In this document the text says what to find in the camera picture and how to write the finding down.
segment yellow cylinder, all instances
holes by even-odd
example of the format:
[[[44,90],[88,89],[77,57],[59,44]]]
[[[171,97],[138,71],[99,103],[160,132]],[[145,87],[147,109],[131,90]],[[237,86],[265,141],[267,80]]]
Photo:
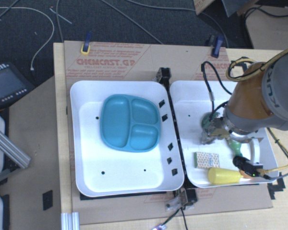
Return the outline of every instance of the yellow cylinder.
[[[239,171],[228,169],[210,168],[208,171],[208,180],[213,184],[237,183],[242,177]]]

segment black fabric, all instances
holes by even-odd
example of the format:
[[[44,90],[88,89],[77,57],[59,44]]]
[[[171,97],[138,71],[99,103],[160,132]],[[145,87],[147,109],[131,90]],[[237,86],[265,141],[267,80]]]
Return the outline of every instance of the black fabric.
[[[0,0],[9,6],[15,0]],[[106,0],[122,10],[164,44],[203,46],[210,34],[222,35],[215,23],[204,15],[189,11],[163,11],[130,4],[122,0]],[[134,0],[140,3],[194,9],[193,0]],[[0,62],[10,61],[35,86],[53,75],[53,43],[60,42],[56,16],[49,9],[57,0],[21,0],[16,7],[31,7],[46,13],[55,23],[50,43],[35,59],[35,77],[30,63],[35,52],[49,38],[52,27],[45,16],[28,10],[11,10],[0,19]],[[288,6],[288,0],[262,0],[259,4]],[[205,11],[223,28],[231,48],[251,48],[237,15],[227,17],[221,0],[213,2]],[[83,41],[92,30],[92,41],[158,44],[143,30],[98,0],[62,0],[59,14],[72,22],[60,20],[65,40]]]

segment floor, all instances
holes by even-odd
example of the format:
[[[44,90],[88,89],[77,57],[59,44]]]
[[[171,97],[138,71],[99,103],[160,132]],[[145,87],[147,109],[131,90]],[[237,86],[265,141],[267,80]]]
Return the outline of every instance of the floor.
[[[0,7],[10,6],[14,1],[0,0]],[[60,20],[63,40],[83,41],[91,30],[92,41],[204,46],[210,35],[222,34],[216,21],[228,38],[228,47],[252,47],[242,17],[234,14],[228,18],[221,0],[215,0],[199,16],[191,11],[146,8],[124,0],[105,1],[135,20],[151,35],[101,0],[60,0],[59,15],[66,19]],[[194,9],[193,0],[133,1]],[[14,7],[33,8],[40,12],[15,8],[0,17],[0,63],[13,63],[35,86],[53,76],[52,44],[61,41],[56,15],[53,13],[56,4],[57,0],[19,0]],[[284,7],[288,6],[288,0],[260,0],[257,4]],[[50,20],[54,23],[54,35],[37,54],[33,62],[34,71],[31,71],[34,54],[51,36]]]

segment blue divided plate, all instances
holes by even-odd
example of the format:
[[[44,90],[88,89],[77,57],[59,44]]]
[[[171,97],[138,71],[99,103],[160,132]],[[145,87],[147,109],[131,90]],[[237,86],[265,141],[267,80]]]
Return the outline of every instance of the blue divided plate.
[[[121,151],[146,152],[160,139],[160,114],[149,100],[115,94],[103,105],[100,118],[102,140]]]

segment blue clamp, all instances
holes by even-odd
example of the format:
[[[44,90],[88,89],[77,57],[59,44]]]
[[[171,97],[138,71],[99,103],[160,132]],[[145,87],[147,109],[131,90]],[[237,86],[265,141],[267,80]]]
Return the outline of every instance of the blue clamp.
[[[86,39],[84,44],[81,47],[81,54],[87,56],[88,53],[90,52],[90,40],[92,37],[92,31],[89,31],[86,35]]]
[[[224,38],[222,36],[217,36],[214,44],[214,48],[212,49],[211,56],[218,58],[220,53],[220,48],[223,44]]]

